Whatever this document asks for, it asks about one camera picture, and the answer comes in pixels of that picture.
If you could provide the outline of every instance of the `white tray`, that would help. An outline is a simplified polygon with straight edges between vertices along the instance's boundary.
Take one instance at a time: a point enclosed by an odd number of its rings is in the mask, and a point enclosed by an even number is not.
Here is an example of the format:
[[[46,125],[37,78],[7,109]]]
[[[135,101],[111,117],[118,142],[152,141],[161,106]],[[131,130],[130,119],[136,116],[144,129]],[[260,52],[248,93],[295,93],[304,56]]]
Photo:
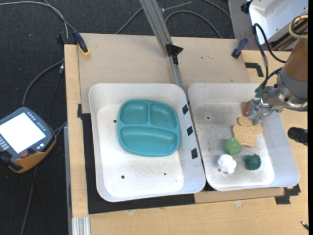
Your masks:
[[[288,33],[289,24],[295,17],[309,11],[309,0],[253,0],[249,6],[251,23],[258,23],[269,42],[277,41]],[[260,44],[264,38],[257,29]]]
[[[166,103],[177,113],[180,144],[166,157],[134,155],[118,140],[118,113],[130,99]],[[110,202],[166,195],[196,193],[205,185],[205,174],[197,147],[184,91],[174,84],[96,84],[89,92],[95,154],[96,185]]]
[[[203,156],[206,179],[216,190],[291,187],[298,183],[299,172],[278,113],[262,121],[263,133],[256,137],[255,147],[242,146],[232,157],[237,162],[233,174],[221,172],[217,166],[224,144],[233,137],[232,127],[242,117],[243,104],[254,98],[258,84],[195,83],[188,95],[196,132]],[[248,170],[246,155],[258,154],[261,167]]]

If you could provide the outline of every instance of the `wooden table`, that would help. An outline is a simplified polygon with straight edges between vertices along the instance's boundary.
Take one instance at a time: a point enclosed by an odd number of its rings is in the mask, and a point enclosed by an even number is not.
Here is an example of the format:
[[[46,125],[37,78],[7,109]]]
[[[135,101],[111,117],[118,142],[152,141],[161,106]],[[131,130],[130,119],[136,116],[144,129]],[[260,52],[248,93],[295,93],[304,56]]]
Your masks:
[[[83,37],[87,42],[93,39],[93,36],[83,35]],[[123,38],[123,36],[113,35],[107,35],[104,37],[108,37],[111,40],[114,39],[114,37],[119,37],[119,40],[120,38]],[[125,36],[125,39],[133,39],[133,37],[134,36]],[[92,42],[89,42],[94,48],[96,48],[98,44],[95,44],[95,41],[96,40],[94,39]],[[192,45],[194,41],[197,45],[199,43],[213,43],[211,48],[219,49],[220,51],[226,50],[226,52],[234,49],[237,45],[235,40],[188,40],[173,38],[174,44],[182,41],[190,45]],[[269,60],[270,71],[281,66],[281,63],[274,60],[268,52],[266,52],[266,54]],[[281,59],[287,60],[290,52],[275,52],[275,54]],[[184,57],[182,57],[182,59],[184,62],[192,62],[192,60],[188,60]],[[84,217],[90,217],[92,235],[305,235],[308,233],[300,223],[302,220],[308,223],[309,220],[308,150],[307,146],[296,143],[290,139],[291,150],[300,173],[299,186],[301,189],[298,196],[292,196],[290,198],[290,204],[278,205],[275,202],[273,196],[284,194],[283,188],[253,189],[233,192],[215,191],[211,196],[207,196],[208,193],[200,192],[199,195],[195,195],[196,204],[187,206],[89,214],[83,127],[81,119],[77,117],[77,106],[82,102],[83,98],[81,95],[80,82],[82,77],[79,67],[83,62],[80,53],[77,51],[77,46],[65,46],[71,212],[72,218],[81,219]],[[264,70],[261,55],[258,51],[244,50],[238,60],[233,58],[233,61],[231,61],[231,58],[225,57],[224,59],[216,60],[215,65],[223,66],[223,62],[233,62],[235,66],[244,66],[244,62],[258,63]],[[251,83],[261,83],[263,81],[263,78],[257,76],[255,69],[246,69],[246,71],[248,74],[247,77],[250,79]],[[182,75],[185,74],[185,72],[186,70],[183,67],[181,70]],[[271,78],[268,84],[273,84],[274,79],[274,77]],[[280,115],[286,132],[293,126],[307,129],[307,113],[299,113],[285,109]]]

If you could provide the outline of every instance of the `white cauliflower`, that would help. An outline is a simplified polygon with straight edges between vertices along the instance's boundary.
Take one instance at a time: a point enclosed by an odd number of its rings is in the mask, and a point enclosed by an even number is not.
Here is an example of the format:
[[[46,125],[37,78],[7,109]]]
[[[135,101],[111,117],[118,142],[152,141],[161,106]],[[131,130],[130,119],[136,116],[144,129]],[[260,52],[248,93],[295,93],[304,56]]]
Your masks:
[[[237,165],[236,161],[228,154],[221,155],[217,160],[217,164],[222,172],[226,172],[228,174],[234,173]]]

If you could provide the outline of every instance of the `screen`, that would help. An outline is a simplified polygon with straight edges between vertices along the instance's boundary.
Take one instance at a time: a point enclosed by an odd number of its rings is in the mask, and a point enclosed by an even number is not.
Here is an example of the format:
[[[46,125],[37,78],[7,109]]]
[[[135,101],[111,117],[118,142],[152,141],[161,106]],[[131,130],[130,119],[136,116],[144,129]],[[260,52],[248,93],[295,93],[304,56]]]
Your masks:
[[[25,113],[0,125],[0,134],[17,153],[45,138],[45,134]]]

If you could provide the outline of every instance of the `blue plate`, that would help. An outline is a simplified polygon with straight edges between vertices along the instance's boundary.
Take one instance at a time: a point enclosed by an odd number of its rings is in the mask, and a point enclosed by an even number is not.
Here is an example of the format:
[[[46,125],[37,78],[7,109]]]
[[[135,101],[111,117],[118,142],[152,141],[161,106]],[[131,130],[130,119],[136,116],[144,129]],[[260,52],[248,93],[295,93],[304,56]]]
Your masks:
[[[149,157],[168,156],[179,146],[179,121],[165,103],[133,99],[125,102],[118,115],[118,138],[125,150]]]

